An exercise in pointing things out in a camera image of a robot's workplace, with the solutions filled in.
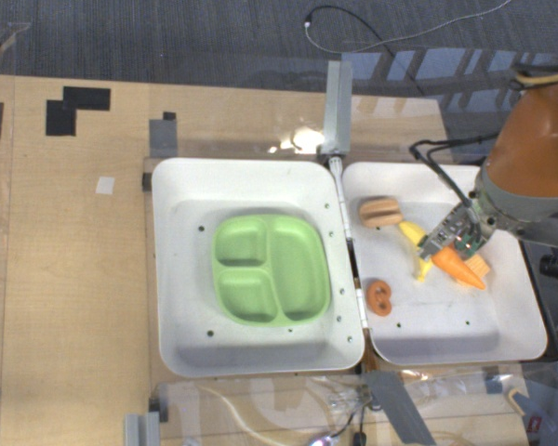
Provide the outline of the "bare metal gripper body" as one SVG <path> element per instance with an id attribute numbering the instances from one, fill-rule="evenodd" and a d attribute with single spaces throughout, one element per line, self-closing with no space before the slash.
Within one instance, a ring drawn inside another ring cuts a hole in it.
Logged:
<path id="1" fill-rule="evenodd" d="M 442 249 L 449 246 L 457 252 L 477 252 L 497 225 L 498 212 L 488 201 L 468 200 L 453 208 L 429 234 L 438 236 Z"/>

